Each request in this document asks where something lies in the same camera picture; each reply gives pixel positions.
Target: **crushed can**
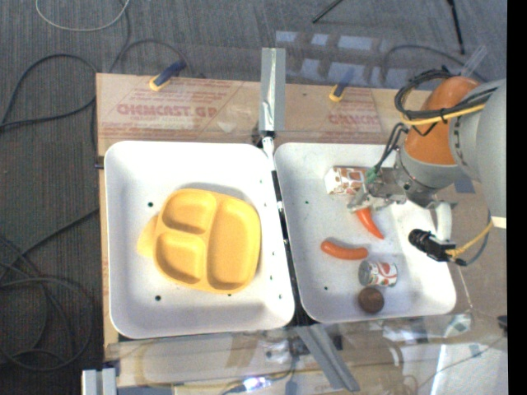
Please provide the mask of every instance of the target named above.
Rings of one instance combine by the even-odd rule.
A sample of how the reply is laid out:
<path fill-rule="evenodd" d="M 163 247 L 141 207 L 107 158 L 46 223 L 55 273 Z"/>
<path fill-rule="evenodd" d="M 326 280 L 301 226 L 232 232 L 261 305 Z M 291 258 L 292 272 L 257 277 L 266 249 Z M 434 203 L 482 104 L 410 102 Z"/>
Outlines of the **crushed can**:
<path fill-rule="evenodd" d="M 394 286 L 397 275 L 395 263 L 363 260 L 359 266 L 359 282 L 363 286 Z"/>

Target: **orange robot part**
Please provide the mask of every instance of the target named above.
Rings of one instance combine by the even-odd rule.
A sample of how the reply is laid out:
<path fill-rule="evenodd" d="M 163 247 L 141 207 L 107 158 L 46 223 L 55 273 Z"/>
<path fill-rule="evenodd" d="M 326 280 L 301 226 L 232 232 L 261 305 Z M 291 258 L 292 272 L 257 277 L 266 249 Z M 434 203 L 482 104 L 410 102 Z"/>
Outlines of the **orange robot part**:
<path fill-rule="evenodd" d="M 457 105 L 479 82 L 469 77 L 449 77 L 444 80 L 428 97 L 422 109 L 448 109 Z M 421 136 L 410 129 L 404 147 L 415 160 L 429 164 L 454 165 L 448 144 L 449 120 L 439 122 L 426 135 Z M 425 133 L 431 124 L 416 126 L 420 133 Z"/>

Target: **black wire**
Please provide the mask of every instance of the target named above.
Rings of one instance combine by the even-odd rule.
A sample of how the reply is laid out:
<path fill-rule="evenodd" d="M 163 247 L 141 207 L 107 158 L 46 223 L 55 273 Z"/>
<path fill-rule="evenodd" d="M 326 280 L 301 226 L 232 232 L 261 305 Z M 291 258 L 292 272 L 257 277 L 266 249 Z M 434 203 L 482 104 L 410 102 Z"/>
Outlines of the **black wire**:
<path fill-rule="evenodd" d="M 0 263 L 0 266 L 2 266 L 2 267 L 9 267 L 9 265 L 7 265 L 5 263 Z M 91 298 L 80 287 L 77 287 L 77 286 L 75 286 L 73 284 L 70 284 L 67 281 L 65 281 L 64 279 L 58 279 L 58 278 L 53 278 L 53 277 L 34 276 L 34 277 L 28 277 L 28 278 L 24 278 L 24 279 L 20 279 L 20 280 L 16 280 L 16 281 L 10 281 L 10 282 L 8 282 L 6 284 L 2 284 L 2 286 L 0 286 L 0 289 L 6 289 L 6 288 L 9 288 L 9 287 L 12 287 L 12 286 L 20 286 L 20 285 L 25 285 L 25 284 L 30 284 L 30 283 L 55 284 L 55 285 L 58 285 L 58 286 L 62 286 L 62 287 L 70 290 L 71 292 L 73 292 L 73 293 L 75 293 L 77 295 L 81 295 L 83 298 L 85 298 L 85 300 L 87 300 L 87 302 L 88 302 L 87 304 L 89 305 L 89 309 L 90 309 L 90 317 L 93 318 L 95 309 L 94 309 L 93 301 L 91 300 Z M 91 339 L 91 334 L 93 333 L 93 320 L 89 320 L 88 323 L 89 323 L 88 333 L 87 333 L 86 339 L 83 342 L 81 348 L 78 350 L 78 352 L 75 355 L 72 355 L 69 359 L 66 359 L 66 360 L 62 359 L 62 357 L 60 357 L 59 355 L 53 353 L 52 351 L 48 351 L 48 350 L 44 350 L 44 349 L 37 349 L 37 348 L 33 348 L 33 349 L 29 350 L 29 351 L 24 351 L 22 353 L 16 353 L 15 355 L 10 355 L 5 350 L 3 350 L 2 347 L 0 346 L 0 352 L 2 353 L 3 356 L 5 356 L 13 364 L 18 365 L 18 366 L 22 367 L 23 369 L 28 369 L 30 371 L 50 372 L 50 371 L 55 371 L 55 370 L 58 370 L 58 369 L 62 369 L 64 367 L 70 365 L 74 361 L 76 361 L 84 353 L 84 351 L 88 347 L 88 344 L 90 343 L 90 339 Z M 21 362 L 21 361 L 16 359 L 17 356 L 20 356 L 20 355 L 26 354 L 26 353 L 30 353 L 30 352 L 37 352 L 37 353 L 46 354 L 48 356 L 53 356 L 53 357 L 61 359 L 63 361 L 61 361 L 58 365 L 51 366 L 51 367 L 35 367 L 35 366 L 31 366 L 31 365 L 25 364 L 25 363 L 23 363 L 23 362 Z"/>
<path fill-rule="evenodd" d="M 404 123 L 395 124 L 394 128 L 392 128 L 392 131 L 388 137 L 388 141 L 386 142 L 385 149 L 379 161 L 373 166 L 376 173 L 379 172 L 380 167 L 384 164 L 384 162 L 389 157 L 389 155 L 392 153 L 392 151 L 397 147 L 397 143 L 399 141 L 401 133 L 408 133 L 408 129 L 406 128 Z"/>
<path fill-rule="evenodd" d="M 415 130 L 415 132 L 416 132 L 419 136 L 421 136 L 421 137 L 425 137 L 428 133 L 430 133 L 430 132 L 434 129 L 434 127 L 437 125 L 437 123 L 438 123 L 438 122 L 432 123 L 432 124 L 430 125 L 430 127 L 429 127 L 425 132 L 421 132 L 421 130 L 419 130 L 419 129 L 418 129 L 417 127 L 415 127 L 415 126 L 412 126 L 412 129 Z"/>
<path fill-rule="evenodd" d="M 119 3 L 121 4 L 121 6 L 124 6 L 123 0 L 119 0 Z M 126 22 L 127 22 L 126 39 L 125 39 L 125 41 L 124 41 L 124 43 L 123 43 L 123 45 L 121 47 L 121 50 L 119 51 L 117 57 L 114 59 L 114 61 L 112 62 L 111 66 L 110 66 L 110 72 L 113 70 L 115 64 L 132 47 L 134 47 L 136 45 L 139 45 L 139 44 L 145 44 L 145 43 L 160 44 L 160 45 L 164 45 L 167 48 L 171 49 L 174 53 L 176 53 L 178 55 L 179 58 L 182 58 L 186 62 L 188 69 L 192 72 L 192 68 L 191 68 L 189 60 L 186 58 L 186 56 L 182 52 L 180 52 L 178 49 L 176 49 L 175 47 L 173 47 L 173 46 L 171 46 L 171 45 L 169 45 L 167 43 L 163 43 L 161 41 L 157 41 L 157 40 L 154 40 L 154 39 L 142 39 L 142 40 L 139 40 L 139 41 L 134 42 L 132 44 L 129 44 L 130 36 L 131 36 L 130 22 L 129 22 L 129 19 L 128 19 L 128 14 L 126 12 L 124 14 L 125 14 Z M 84 63 L 85 65 L 87 65 L 94 72 L 94 74 L 96 74 L 98 72 L 98 70 L 95 67 L 95 65 L 92 64 L 90 61 L 88 61 L 88 60 L 86 60 L 86 59 L 84 59 L 84 58 L 82 58 L 80 56 L 77 56 L 75 54 L 69 54 L 69 53 L 51 54 L 51 55 L 45 56 L 45 57 L 37 60 L 36 62 L 32 63 L 22 73 L 21 77 L 19 78 L 19 80 L 15 84 L 15 88 L 14 88 L 14 90 L 13 90 L 13 92 L 12 92 L 10 98 L 9 98 L 7 107 L 6 107 L 5 111 L 4 111 L 4 113 L 2 114 L 2 117 L 0 118 L 0 132 L 6 132 L 7 130 L 10 130 L 12 128 L 16 128 L 16 127 L 19 127 L 19 126 L 24 126 L 24 125 L 34 124 L 34 123 L 43 123 L 43 122 L 52 121 L 52 120 L 58 120 L 58 119 L 64 119 L 66 117 L 69 117 L 69 116 L 72 116 L 74 114 L 80 113 L 84 109 L 87 109 L 88 107 L 91 106 L 90 135 L 91 135 L 91 144 L 93 146 L 94 151 L 96 151 L 96 96 L 95 95 L 93 95 L 91 97 L 91 99 L 89 101 L 87 101 L 85 104 L 81 105 L 80 107 L 78 107 L 76 109 L 68 111 L 67 113 L 55 114 L 55 115 L 39 117 L 39 118 L 27 118 L 27 119 L 22 119 L 22 120 L 14 120 L 14 121 L 11 121 L 11 122 L 7 121 L 7 118 L 8 118 L 9 114 L 12 111 L 12 107 L 13 107 L 13 105 L 16 102 L 16 98 L 17 98 L 18 92 L 19 92 L 19 90 L 21 88 L 21 85 L 22 85 L 23 81 L 40 64 L 45 63 L 45 62 L 47 62 L 47 61 L 49 61 L 50 59 L 53 59 L 53 58 L 71 58 L 71 59 L 80 61 L 80 62 Z M 80 222 L 82 222 L 86 218 L 94 215 L 98 211 L 99 211 L 99 208 L 96 208 L 95 210 L 92 210 L 92 211 L 88 212 L 87 214 L 82 215 L 82 216 L 74 219 L 73 221 L 70 221 L 66 225 L 63 225 L 59 229 L 55 230 L 50 235 L 46 235 L 43 239 L 40 239 L 39 241 L 33 243 L 28 249 L 24 249 L 24 250 L 19 249 L 17 246 L 15 246 L 7 238 L 5 238 L 4 236 L 0 235 L 0 243 L 2 243 L 2 245 L 5 248 L 11 250 L 13 253 L 16 254 L 16 257 L 14 258 L 14 260 L 11 261 L 11 263 L 0 262 L 0 267 L 3 268 L 2 274 L 0 275 L 0 291 L 2 291 L 2 290 L 10 290 L 12 288 L 17 288 L 18 286 L 34 285 L 40 290 L 40 294 L 42 295 L 43 300 L 44 300 L 44 304 L 43 304 L 44 308 L 43 308 L 43 312 L 41 314 L 41 325 L 40 325 L 40 327 L 38 329 L 38 332 L 37 332 L 35 340 L 29 341 L 30 348 L 26 349 L 26 350 L 23 350 L 23 351 L 18 351 L 16 353 L 9 353 L 6 350 L 4 350 L 2 346 L 0 346 L 0 354 L 3 357 L 5 357 L 5 359 L 7 359 L 6 362 L 0 363 L 0 367 L 4 366 L 4 365 L 7 365 L 7 364 L 14 364 L 14 365 L 17 365 L 17 366 L 19 366 L 19 367 L 21 367 L 23 369 L 28 369 L 30 371 L 51 372 L 51 371 L 62 369 L 64 367 L 67 367 L 67 366 L 71 365 L 74 361 L 76 361 L 84 353 L 84 351 L 88 347 L 88 344 L 89 344 L 90 339 L 91 339 L 91 334 L 93 333 L 93 320 L 92 319 L 94 318 L 94 312 L 95 312 L 93 301 L 91 300 L 91 298 L 85 293 L 85 291 L 80 286 L 73 285 L 72 283 L 67 282 L 64 279 L 58 279 L 58 278 L 55 278 L 55 277 L 48 277 L 48 276 L 39 276 L 39 272 L 38 272 L 37 268 L 28 259 L 26 259 L 26 255 L 31 250 L 33 250 L 36 247 L 40 246 L 44 242 L 52 239 L 53 237 L 55 237 L 59 233 L 65 231 L 65 230 L 68 230 L 68 229 L 72 228 L 73 226 L 79 224 Z M 16 267 L 15 265 L 18 262 L 23 263 L 26 266 L 26 268 L 30 271 L 30 273 L 26 273 L 26 272 L 22 271 L 19 267 Z M 6 275 L 7 275 L 8 271 L 20 274 L 24 278 L 23 279 L 18 279 L 18 280 L 15 280 L 15 281 L 4 282 L 6 280 L 5 278 L 6 278 Z M 88 305 L 88 308 L 90 310 L 90 320 L 89 320 L 90 326 L 88 328 L 88 333 L 86 335 L 85 341 L 82 343 L 82 345 L 76 351 L 75 351 L 75 348 L 76 348 L 75 347 L 75 345 L 76 345 L 76 343 L 75 343 L 75 339 L 76 339 L 75 338 L 75 333 L 72 331 L 72 327 L 71 327 L 71 325 L 70 325 L 70 323 L 68 321 L 67 315 L 65 314 L 62 306 L 57 301 L 57 299 L 51 293 L 49 293 L 49 289 L 46 287 L 48 285 L 55 285 L 55 286 L 59 286 L 59 287 L 65 288 L 65 289 L 67 289 L 67 290 L 69 290 L 69 291 L 71 291 L 71 292 L 73 292 L 73 293 L 75 293 L 77 295 L 80 295 L 80 296 L 84 297 L 84 299 L 87 300 L 87 305 Z M 65 344 L 66 344 L 66 347 L 68 349 L 68 352 L 67 352 L 66 356 L 59 355 L 59 354 L 57 354 L 55 352 L 52 352 L 50 350 L 45 350 L 43 348 L 39 348 L 38 347 L 39 343 L 44 338 L 44 331 L 46 329 L 46 323 L 48 322 L 48 317 L 49 317 L 49 314 L 50 314 L 48 302 L 57 311 L 61 322 L 64 324 L 65 331 L 67 332 L 68 338 L 66 338 L 67 341 L 65 342 Z M 34 365 L 29 365 L 26 362 L 22 361 L 22 359 L 25 359 L 28 356 L 48 356 L 48 357 L 54 358 L 57 361 L 57 364 L 53 365 L 53 366 L 50 366 L 50 367 L 37 367 L 37 366 L 34 366 Z"/>
<path fill-rule="evenodd" d="M 395 53 L 396 51 L 399 51 L 401 49 L 423 49 L 423 50 L 426 50 L 426 51 L 430 51 L 432 53 L 436 53 L 442 57 L 445 57 L 445 58 L 448 58 L 450 61 L 454 62 L 454 63 L 457 63 L 459 64 L 460 66 L 464 66 L 465 63 L 462 62 L 461 60 L 455 58 L 455 57 L 452 57 L 451 55 L 449 55 L 448 53 L 445 53 L 443 51 L 440 51 L 438 49 L 434 49 L 432 47 L 427 47 L 426 45 L 416 45 L 416 44 L 404 44 L 404 45 L 397 45 L 395 47 L 392 47 L 392 49 L 390 49 L 386 54 L 385 56 L 383 57 L 383 61 L 382 61 L 382 64 L 381 64 L 381 71 L 383 72 L 383 75 L 384 72 L 385 72 L 385 64 L 386 64 L 386 60 L 389 58 L 389 56 L 393 53 Z M 488 79 L 483 77 L 482 75 L 480 75 L 479 73 L 477 73 L 475 70 L 473 71 L 473 75 L 476 76 L 480 81 L 482 82 L 488 82 Z"/>
<path fill-rule="evenodd" d="M 42 64 L 42 63 L 44 63 L 44 62 L 46 62 L 46 61 L 48 61 L 48 60 L 50 60 L 52 58 L 72 58 L 74 60 L 78 60 L 78 61 L 86 64 L 94 73 L 97 72 L 96 67 L 91 62 L 89 62 L 88 60 L 86 60 L 86 59 L 84 59 L 84 58 L 82 58 L 80 56 L 77 56 L 75 54 L 67 54 L 67 53 L 51 54 L 49 56 L 42 57 L 40 60 L 37 60 L 36 62 L 32 63 L 22 73 L 21 77 L 18 79 L 18 82 L 15 84 L 15 89 L 12 92 L 11 97 L 9 98 L 9 103 L 7 104 L 7 108 L 6 108 L 6 110 L 4 111 L 4 113 L 2 115 L 2 119 L 0 120 L 0 132 L 4 131 L 7 128 L 20 126 L 22 124 L 33 124 L 33 123 L 47 122 L 49 120 L 63 119 L 65 117 L 69 117 L 71 115 L 74 115 L 74 114 L 77 114 L 77 113 L 83 111 L 85 108 L 89 107 L 91 104 L 93 104 L 95 102 L 95 97 L 92 97 L 88 102 L 86 102 L 81 107 L 73 109 L 71 111 L 68 111 L 67 113 L 64 113 L 64 114 L 56 114 L 56 115 L 53 115 L 53 116 L 41 117 L 41 118 L 28 118 L 28 119 L 24 119 L 24 120 L 15 120 L 15 121 L 8 122 L 8 123 L 6 122 L 7 116 L 9 115 L 9 113 L 12 110 L 12 106 L 15 103 L 16 96 L 18 94 L 18 91 L 21 88 L 21 85 L 22 85 L 22 82 L 24 81 L 24 79 L 26 79 L 27 75 L 29 75 L 29 73 L 31 71 L 33 71 L 33 69 L 35 69 L 40 64 Z"/>
<path fill-rule="evenodd" d="M 472 94 L 471 96 L 468 96 L 467 98 L 464 98 L 461 100 L 463 103 L 468 103 L 473 100 L 481 99 L 484 97 L 490 97 L 490 95 L 497 89 L 497 87 L 487 89 L 485 91 L 477 92 L 476 94 Z"/>
<path fill-rule="evenodd" d="M 476 105 L 483 104 L 487 102 L 490 98 L 492 92 L 483 92 L 479 97 L 471 98 L 468 102 L 461 101 L 453 107 L 444 108 L 444 109 L 424 109 L 420 111 L 412 111 L 404 108 L 404 103 L 408 98 L 413 89 L 420 86 L 422 83 L 427 81 L 433 81 L 435 79 L 448 79 L 454 75 L 445 70 L 429 70 L 420 75 L 414 77 L 407 85 L 403 86 L 399 92 L 395 95 L 395 108 L 401 112 L 407 119 L 432 119 L 435 117 L 444 117 L 447 114 L 453 114 L 459 112 L 462 109 L 470 109 Z"/>
<path fill-rule="evenodd" d="M 110 69 L 109 69 L 109 72 L 112 72 L 115 68 L 115 65 L 121 60 L 124 58 L 124 55 L 130 50 L 132 49 L 133 47 L 136 47 L 138 45 L 141 45 L 141 44 L 156 44 L 156 45 L 161 45 L 163 47 L 166 47 L 168 49 L 170 49 L 173 53 L 175 53 L 179 58 L 181 58 L 187 65 L 187 68 L 189 69 L 190 71 L 190 75 L 192 77 L 195 76 L 195 73 L 194 73 L 194 70 L 192 68 L 192 65 L 191 63 L 189 62 L 189 58 L 179 49 L 177 49 L 176 47 L 174 47 L 173 45 L 170 45 L 164 41 L 160 41 L 158 39 L 153 39 L 153 38 L 146 38 L 146 39 L 139 39 L 137 41 L 134 41 L 132 42 L 131 44 L 128 44 L 126 46 L 123 47 L 123 49 L 119 52 L 119 55 L 115 58 L 114 62 L 112 63 L 112 65 L 110 66 Z"/>
<path fill-rule="evenodd" d="M 57 310 L 57 312 L 58 312 L 58 314 L 59 314 L 59 316 L 61 318 L 61 321 L 64 323 L 64 326 L 65 326 L 66 331 L 68 333 L 67 342 L 68 342 L 68 345 L 70 346 L 70 351 L 72 351 L 72 352 L 75 351 L 75 335 L 74 335 L 74 332 L 72 331 L 72 327 L 70 326 L 70 324 L 68 322 L 68 319 L 66 317 L 66 314 L 65 314 L 62 306 L 47 291 L 47 289 L 44 288 L 44 284 L 45 283 L 48 283 L 48 284 L 52 283 L 52 284 L 55 284 L 55 285 L 58 285 L 58 286 L 66 287 L 67 289 L 69 289 L 70 291 L 75 292 L 78 295 L 83 295 L 85 299 L 89 300 L 89 309 L 91 311 L 91 313 L 90 313 L 90 318 L 91 319 L 89 320 L 90 326 L 89 326 L 89 331 L 88 331 L 87 336 L 86 336 L 86 340 L 84 341 L 82 346 L 77 350 L 77 352 L 74 355 L 71 355 L 68 358 L 64 359 L 62 356 L 60 356 L 60 355 L 58 355 L 56 353 L 53 353 L 52 351 L 47 351 L 47 350 L 36 348 L 38 343 L 44 337 L 45 323 L 47 321 L 47 317 L 49 316 L 49 311 L 46 309 L 45 313 L 43 314 L 42 326 L 41 326 L 41 329 L 39 331 L 39 334 L 38 334 L 38 336 L 36 338 L 36 341 L 33 344 L 31 344 L 32 348 L 30 348 L 29 350 L 20 351 L 20 352 L 15 353 L 13 355 L 13 354 L 7 353 L 0 346 L 0 354 L 2 354 L 4 357 L 6 357 L 8 362 L 11 362 L 11 363 L 13 363 L 15 365 L 18 365 L 18 366 L 20 366 L 23 369 L 28 369 L 29 371 L 50 372 L 50 371 L 55 371 L 55 370 L 58 370 L 58 369 L 62 369 L 64 367 L 70 365 L 72 362 L 74 362 L 76 359 L 78 359 L 78 357 L 81 356 L 82 353 L 86 350 L 86 348 L 87 348 L 87 346 L 88 346 L 88 344 L 90 342 L 90 339 L 91 339 L 91 334 L 93 332 L 93 320 L 92 319 L 93 319 L 93 315 L 94 315 L 95 310 L 94 310 L 94 306 L 93 306 L 92 300 L 82 291 L 82 289 L 80 287 L 77 287 L 77 286 L 65 281 L 64 279 L 61 280 L 61 279 L 54 278 L 54 277 L 31 276 L 31 275 L 27 274 L 26 272 L 23 272 L 20 268 L 15 267 L 14 265 L 18 261 L 23 262 L 26 266 L 28 266 L 31 269 L 31 271 L 33 273 L 38 274 L 38 271 L 36 270 L 36 268 L 29 263 L 29 261 L 25 258 L 25 256 L 31 250 L 39 247 L 44 242 L 52 239 L 56 235 L 64 232 L 65 230 L 69 230 L 70 228 L 74 227 L 75 225 L 80 224 L 81 222 L 83 222 L 87 218 L 93 216 L 98 211 L 99 211 L 98 208 L 94 209 L 94 210 L 88 212 L 87 214 L 84 214 L 82 216 L 79 216 L 78 218 L 75 218 L 72 221 L 69 221 L 66 225 L 63 225 L 59 229 L 55 230 L 53 233 L 51 233 L 49 235 L 46 235 L 44 238 L 39 239 L 37 242 L 33 243 L 28 249 L 25 249 L 25 250 L 21 250 L 21 249 L 17 248 L 14 245 L 14 243 L 10 242 L 8 239 L 6 239 L 5 237 L 0 235 L 0 241 L 2 241 L 2 243 L 6 247 L 8 247 L 10 250 L 12 250 L 12 251 L 14 251 L 16 253 L 16 258 L 11 263 L 0 263 L 0 267 L 4 268 L 4 272 L 0 276 L 0 290 L 6 290 L 6 289 L 9 289 L 9 288 L 12 288 L 13 286 L 18 286 L 18 285 L 22 285 L 22 284 L 28 284 L 28 283 L 36 284 L 44 292 L 44 295 L 45 295 L 46 299 Z M 2 281 L 4 280 L 4 278 L 6 276 L 7 271 L 17 272 L 17 273 L 23 275 L 25 278 L 22 279 L 22 280 L 9 281 L 7 283 L 2 283 Z M 17 357 L 27 356 L 29 354 L 45 354 L 47 356 L 52 356 L 52 357 L 55 357 L 56 359 L 60 359 L 61 361 L 59 362 L 59 364 L 57 364 L 55 366 L 52 366 L 52 367 L 35 367 L 35 366 L 28 365 L 28 364 L 26 364 L 26 363 L 24 363 L 24 362 L 22 362 L 22 361 L 17 359 Z"/>

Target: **white cable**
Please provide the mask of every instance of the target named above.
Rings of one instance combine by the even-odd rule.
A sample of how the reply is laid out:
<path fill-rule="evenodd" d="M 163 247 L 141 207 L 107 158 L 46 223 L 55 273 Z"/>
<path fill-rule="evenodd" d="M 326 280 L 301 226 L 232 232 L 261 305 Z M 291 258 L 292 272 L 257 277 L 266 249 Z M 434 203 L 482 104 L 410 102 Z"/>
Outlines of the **white cable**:
<path fill-rule="evenodd" d="M 123 8 L 121 9 L 121 12 L 110 23 L 108 23 L 106 25 L 103 25 L 103 26 L 98 26 L 96 28 L 86 28 L 86 29 L 83 29 L 83 28 L 70 28 L 68 26 L 62 26 L 62 25 L 59 25 L 59 24 L 56 24 L 56 23 L 52 22 L 50 19 L 48 19 L 46 16 L 44 16 L 44 14 L 40 11 L 39 0 L 35 0 L 35 7 L 36 7 L 36 11 L 39 13 L 40 17 L 42 19 L 44 19 L 47 23 L 49 23 L 51 26 L 54 26 L 55 28 L 59 28 L 61 30 L 70 30 L 70 31 L 73 31 L 73 32 L 94 32 L 96 30 L 106 29 L 109 26 L 112 26 L 115 22 L 117 22 L 121 18 L 121 16 L 124 14 L 124 11 L 128 7 L 129 3 L 130 3 L 130 0 L 126 0 Z"/>

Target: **toy hot dog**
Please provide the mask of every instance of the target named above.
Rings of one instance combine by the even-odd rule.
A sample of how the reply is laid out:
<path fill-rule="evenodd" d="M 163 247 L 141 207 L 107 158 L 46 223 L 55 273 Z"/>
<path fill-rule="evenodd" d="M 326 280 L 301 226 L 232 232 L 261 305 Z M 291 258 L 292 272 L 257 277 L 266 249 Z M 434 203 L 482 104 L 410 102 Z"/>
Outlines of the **toy hot dog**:
<path fill-rule="evenodd" d="M 339 259 L 358 260 L 368 256 L 368 250 L 364 247 L 347 248 L 339 246 L 329 240 L 324 240 L 320 248 L 324 253 Z"/>

